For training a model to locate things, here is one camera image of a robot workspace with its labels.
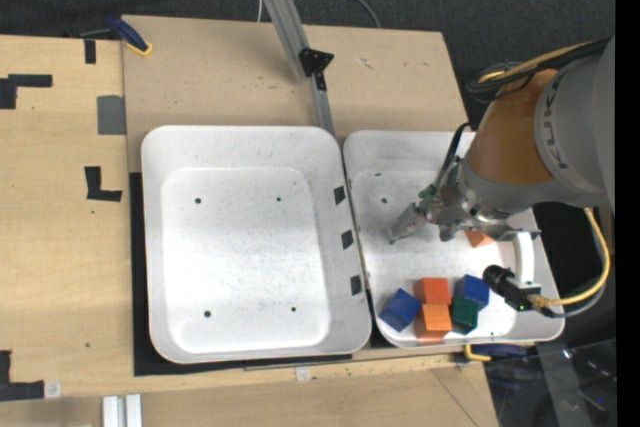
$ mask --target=white tray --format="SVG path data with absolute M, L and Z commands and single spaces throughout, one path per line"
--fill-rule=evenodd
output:
M 150 333 L 165 358 L 344 354 L 368 340 L 349 201 L 338 201 L 342 159 L 327 132 L 161 127 L 144 139 L 142 177 Z
M 435 180 L 446 155 L 452 133 L 362 131 L 351 134 L 344 144 L 344 159 L 351 187 L 358 236 L 377 315 L 398 288 L 413 295 L 413 285 L 423 277 L 449 280 L 453 296 L 455 281 L 464 274 L 482 277 L 492 264 L 515 269 L 511 243 L 500 242 L 472 248 L 464 232 L 450 242 L 439 239 L 438 228 L 428 224 L 411 237 L 389 244 L 389 230 L 418 192 Z M 463 133 L 458 154 L 463 156 L 473 134 Z M 519 214 L 515 223 L 536 229 L 531 211 Z M 533 242 L 534 279 L 542 293 L 557 297 L 553 275 L 538 237 Z M 378 319 L 378 327 L 392 344 L 403 348 L 419 344 L 413 324 L 401 332 Z M 564 320 L 537 312 L 517 313 L 504 299 L 490 292 L 488 306 L 480 311 L 478 327 L 468 335 L 450 332 L 441 345 L 460 343 L 526 342 L 550 340 L 564 328 Z

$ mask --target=block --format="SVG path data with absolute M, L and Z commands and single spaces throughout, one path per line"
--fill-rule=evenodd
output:
M 441 341 L 453 329 L 447 304 L 423 304 L 414 322 L 419 343 Z
M 422 278 L 413 286 L 413 295 L 424 304 L 451 304 L 447 278 Z
M 454 296 L 451 304 L 451 323 L 453 331 L 466 335 L 478 327 L 478 303 Z
M 486 246 L 487 244 L 493 244 L 495 242 L 489 235 L 485 235 L 481 231 L 464 230 L 464 233 L 467 235 L 471 247 Z
M 418 314 L 422 303 L 399 288 L 378 317 L 396 331 L 402 331 Z
M 489 285 L 480 278 L 465 274 L 454 287 L 454 294 L 478 303 L 478 311 L 489 303 Z

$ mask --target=blue clamp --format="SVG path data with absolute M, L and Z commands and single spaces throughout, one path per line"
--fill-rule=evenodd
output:
M 129 50 L 142 57 L 147 57 L 151 53 L 153 49 L 151 43 L 142 39 L 142 36 L 124 20 L 109 16 L 107 17 L 107 27 L 126 42 Z

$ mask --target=blue block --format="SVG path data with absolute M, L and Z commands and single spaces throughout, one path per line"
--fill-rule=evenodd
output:
M 413 322 L 420 308 L 420 301 L 399 288 L 378 317 L 399 332 Z
M 455 295 L 478 303 L 481 310 L 489 303 L 489 287 L 480 278 L 465 274 L 455 285 Z

